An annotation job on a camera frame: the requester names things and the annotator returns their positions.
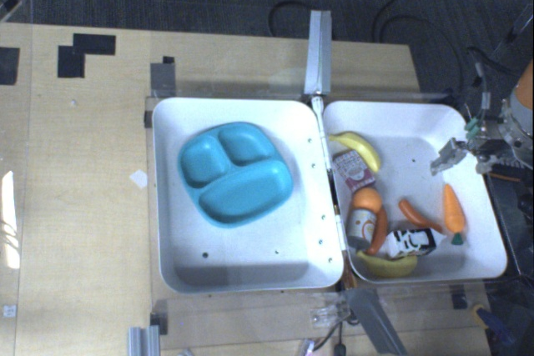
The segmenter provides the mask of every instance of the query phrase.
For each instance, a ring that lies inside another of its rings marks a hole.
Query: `white tray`
[[[454,168],[431,176],[430,163],[451,137],[465,139],[464,119],[454,109],[434,104],[335,102],[325,109],[325,131],[354,131],[366,138],[381,157],[376,174],[390,220],[389,229],[414,228],[406,222],[397,204],[408,198],[429,219],[443,224],[442,191],[449,183],[466,215],[465,242],[451,244],[449,238],[432,253],[419,257],[416,270],[405,278],[377,278],[351,250],[355,271],[374,283],[428,283],[466,281],[500,276],[507,263],[506,250],[476,159],[468,154]],[[330,154],[346,150],[329,143]],[[349,212],[350,190],[335,175],[342,215]]]
[[[206,221],[179,179],[179,150],[231,122],[259,126],[294,181],[280,208],[237,228]],[[323,149],[313,112],[294,101],[170,98],[154,109],[162,277],[182,293],[324,288],[343,269]]]

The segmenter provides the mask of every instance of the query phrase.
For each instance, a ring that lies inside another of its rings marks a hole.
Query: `black tape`
[[[169,333],[169,321],[165,314],[150,314],[150,326],[159,326],[159,335],[167,335]]]
[[[85,78],[85,57],[72,46],[58,47],[58,78]]]
[[[17,82],[20,49],[0,48],[0,85],[14,85]]]
[[[10,13],[14,8],[16,8],[18,5],[18,0],[6,0],[3,3],[3,6],[8,10]]]
[[[77,54],[115,55],[115,36],[103,34],[74,34],[74,52]]]

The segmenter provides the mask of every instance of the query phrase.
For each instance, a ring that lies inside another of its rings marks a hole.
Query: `plastic food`
[[[335,170],[345,180],[345,184],[352,193],[376,181],[364,159],[355,150],[336,156],[334,165]]]
[[[376,214],[382,208],[382,197],[371,187],[361,188],[352,197],[352,208],[367,209]]]
[[[381,278],[402,278],[408,276],[417,267],[417,257],[409,255],[396,260],[372,257],[363,251],[358,251],[356,257],[360,258],[365,266],[375,276]]]
[[[347,218],[347,243],[354,249],[368,249],[375,235],[376,215],[368,209],[353,209]]]
[[[381,207],[376,213],[375,232],[369,248],[365,251],[367,255],[375,255],[382,247],[387,235],[387,212]]]
[[[367,140],[357,133],[341,133],[339,135],[330,135],[330,141],[341,143],[351,150],[355,150],[367,163],[371,171],[377,173],[380,169],[380,157],[376,150]]]
[[[452,244],[462,245],[464,241],[460,233],[466,226],[466,217],[461,208],[460,201],[450,184],[445,184],[443,188],[443,213],[445,215],[446,227],[451,233],[454,233]]]
[[[438,233],[443,233],[443,227],[440,224],[434,223],[428,218],[423,217],[406,199],[402,199],[399,202],[399,209],[408,221],[415,226],[421,228],[433,228]]]
[[[431,253],[445,238],[445,234],[438,233],[432,228],[395,230],[386,236],[384,249],[393,259],[409,255],[420,257]]]

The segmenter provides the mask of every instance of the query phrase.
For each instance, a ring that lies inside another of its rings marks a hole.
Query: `metal clamp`
[[[330,93],[332,16],[330,11],[311,11],[305,95]]]
[[[128,356],[159,356],[160,354],[158,325],[128,330]]]

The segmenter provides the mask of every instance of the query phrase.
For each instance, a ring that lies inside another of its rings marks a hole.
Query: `small bottle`
[[[347,218],[347,243],[356,250],[366,250],[375,232],[376,213],[382,207],[382,198],[373,188],[361,188],[352,197]]]

